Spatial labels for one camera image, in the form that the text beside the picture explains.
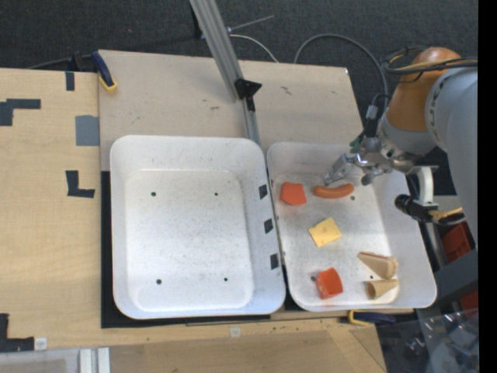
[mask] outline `yellow block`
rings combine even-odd
[[[335,220],[331,217],[309,228],[308,231],[317,247],[333,242],[342,236],[339,227],[336,226]]]

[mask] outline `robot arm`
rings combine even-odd
[[[408,68],[458,58],[453,51],[432,47]],[[419,170],[416,161],[438,146],[447,153],[454,187],[478,244],[477,116],[476,66],[404,75],[379,120],[376,135],[362,138],[353,154],[341,156],[325,174],[325,183],[343,178],[354,166],[363,170],[363,185],[392,170],[414,173]]]

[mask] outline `wooden table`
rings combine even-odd
[[[243,137],[243,114],[230,101],[211,58],[101,51],[118,83],[96,74],[1,69],[0,102],[39,99],[39,110],[14,109],[0,127],[0,312],[9,337],[45,337],[50,349],[108,347],[176,340],[326,331],[353,371],[383,371],[375,336],[360,342],[342,313],[272,315],[270,321],[133,329],[100,326],[100,173],[122,134]],[[245,77],[263,84],[255,96],[262,148],[275,141],[347,142],[360,130],[344,68],[242,61]],[[76,117],[99,117],[100,147],[76,145]],[[94,197],[68,196],[66,171]],[[372,344],[368,350],[363,346]]]

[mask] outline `sausage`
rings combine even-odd
[[[354,185],[346,183],[336,188],[328,188],[327,186],[315,186],[312,190],[317,197],[325,197],[327,199],[337,199],[350,195],[354,191]]]

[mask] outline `white tray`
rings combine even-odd
[[[324,312],[344,309],[423,308],[436,297],[433,272],[415,220],[394,206],[400,193],[408,193],[404,175],[391,173],[377,177],[372,185],[361,186],[362,170],[334,183],[353,183],[351,196],[340,199],[316,197],[312,190],[324,185],[323,175],[348,145],[280,142],[267,153],[274,208],[290,293],[303,309]],[[284,182],[302,183],[308,202],[292,206],[279,200]],[[333,217],[342,238],[317,247],[308,229]],[[394,255],[399,262],[395,276],[400,284],[377,300],[370,300],[365,281],[380,279],[363,264],[357,254],[370,251]],[[342,279],[343,293],[321,299],[313,281],[317,274],[334,267]]]
[[[134,319],[258,315],[285,298],[261,148],[127,135],[110,151],[113,296]]]

